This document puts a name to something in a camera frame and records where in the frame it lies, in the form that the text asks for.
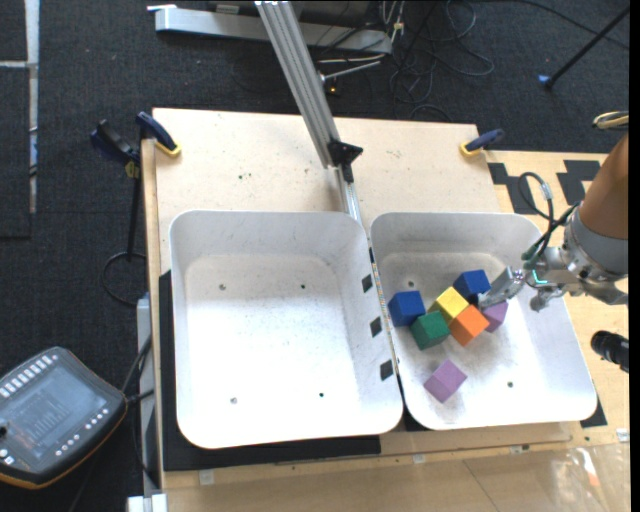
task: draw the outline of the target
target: block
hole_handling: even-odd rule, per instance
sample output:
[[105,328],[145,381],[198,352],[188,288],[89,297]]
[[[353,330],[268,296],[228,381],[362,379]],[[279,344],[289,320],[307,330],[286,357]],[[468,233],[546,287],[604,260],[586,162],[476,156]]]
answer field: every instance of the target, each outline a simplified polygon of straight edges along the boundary
[[445,403],[465,380],[467,375],[450,359],[445,359],[423,386],[440,403]]
[[419,316],[411,324],[411,334],[420,350],[442,343],[451,334],[440,311]]
[[493,306],[483,309],[482,314],[487,320],[489,320],[489,326],[485,327],[484,330],[494,332],[498,327],[500,327],[507,316],[508,308],[509,304],[505,300],[504,302],[499,302],[498,304],[494,304]]
[[468,305],[467,299],[460,295],[453,286],[449,286],[429,307],[428,311],[429,313],[440,311],[447,324],[450,324]]
[[478,294],[488,292],[491,283],[484,270],[469,270],[463,272],[453,282],[453,287],[470,304],[478,303]]
[[419,291],[398,292],[389,301],[389,314],[395,327],[411,325],[426,313]]
[[470,304],[449,324],[451,335],[463,347],[467,346],[471,340],[487,327],[489,327],[489,320],[473,304]]

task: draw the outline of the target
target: white plastic tray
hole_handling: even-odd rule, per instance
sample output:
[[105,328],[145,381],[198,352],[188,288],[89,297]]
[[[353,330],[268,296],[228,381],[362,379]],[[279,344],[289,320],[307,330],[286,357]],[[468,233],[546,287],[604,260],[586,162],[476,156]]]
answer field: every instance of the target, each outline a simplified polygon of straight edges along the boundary
[[383,313],[361,225],[338,212],[189,211],[169,233],[177,420],[191,443],[397,425],[402,398],[395,375],[381,378],[393,355],[384,323],[375,329]]
[[[538,239],[529,219],[503,213],[388,213],[371,242],[384,296],[419,290],[428,308],[461,272],[490,281]],[[420,351],[408,327],[391,328],[398,374],[411,415],[433,430],[582,420],[597,405],[564,299],[536,313],[529,287],[509,301],[506,321],[462,347],[452,336]],[[467,380],[444,404],[423,383],[451,359]]]

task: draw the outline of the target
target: green cube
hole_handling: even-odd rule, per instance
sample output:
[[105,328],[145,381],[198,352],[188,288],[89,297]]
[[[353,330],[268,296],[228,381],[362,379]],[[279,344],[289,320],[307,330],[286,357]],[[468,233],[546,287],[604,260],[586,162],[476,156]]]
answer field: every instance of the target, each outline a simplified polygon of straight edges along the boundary
[[442,313],[433,311],[416,318],[411,324],[411,333],[420,350],[424,350],[442,343],[451,331]]

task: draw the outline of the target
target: wooden table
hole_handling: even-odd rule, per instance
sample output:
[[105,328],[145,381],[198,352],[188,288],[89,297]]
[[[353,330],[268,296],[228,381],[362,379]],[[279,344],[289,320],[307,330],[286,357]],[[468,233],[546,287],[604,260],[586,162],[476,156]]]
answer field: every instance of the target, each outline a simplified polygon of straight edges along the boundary
[[[152,141],[142,144],[151,330],[159,383],[158,278],[170,269],[168,228],[176,215],[189,209],[331,211],[342,210],[342,205],[334,172],[321,166],[300,116],[175,109],[156,109],[153,116],[183,147],[181,155],[171,159],[155,151]],[[606,157],[487,151],[468,159],[458,147],[478,136],[475,125],[344,118],[337,118],[336,125],[343,141],[364,148],[353,169],[367,233],[371,221],[389,211],[513,211],[505,187],[493,184],[489,163],[503,163],[513,176],[538,172],[551,184],[556,211],[562,211],[566,205],[556,173],[562,172],[563,160],[602,162]],[[534,221],[545,228],[543,219]],[[561,233],[554,234],[552,244],[558,236]],[[375,457],[161,471],[159,485],[169,510],[496,510],[498,495],[515,496],[522,483],[508,466],[514,453],[535,455],[545,467],[566,462],[567,453],[585,447],[621,450],[624,457],[629,444],[621,445],[620,439],[630,426],[629,377],[601,361],[589,342],[601,329],[628,336],[628,311],[585,297],[566,302],[608,425],[583,429],[579,422],[568,422],[424,432],[398,426],[381,436],[382,453]],[[161,436],[159,384],[155,391]],[[159,457],[162,467],[162,453]],[[471,462],[478,457],[484,466]],[[624,464],[619,468],[613,463],[612,468],[607,457],[603,460],[608,474],[621,471],[623,479],[628,475]],[[495,495],[479,485],[481,467],[490,473],[502,468],[505,486]],[[575,479],[567,485],[576,485]],[[557,485],[536,491],[546,503]],[[624,499],[617,502],[624,507]]]

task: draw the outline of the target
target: blue cube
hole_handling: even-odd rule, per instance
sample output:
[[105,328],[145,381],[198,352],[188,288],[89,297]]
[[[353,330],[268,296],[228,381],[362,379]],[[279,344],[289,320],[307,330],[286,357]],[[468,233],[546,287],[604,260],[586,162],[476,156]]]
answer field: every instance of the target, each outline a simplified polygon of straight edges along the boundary
[[453,287],[470,304],[477,304],[478,294],[488,292],[491,289],[491,283],[484,270],[469,270],[458,276],[458,279],[453,282]]
[[396,293],[389,301],[388,307],[395,327],[411,325],[416,318],[426,313],[418,291]]

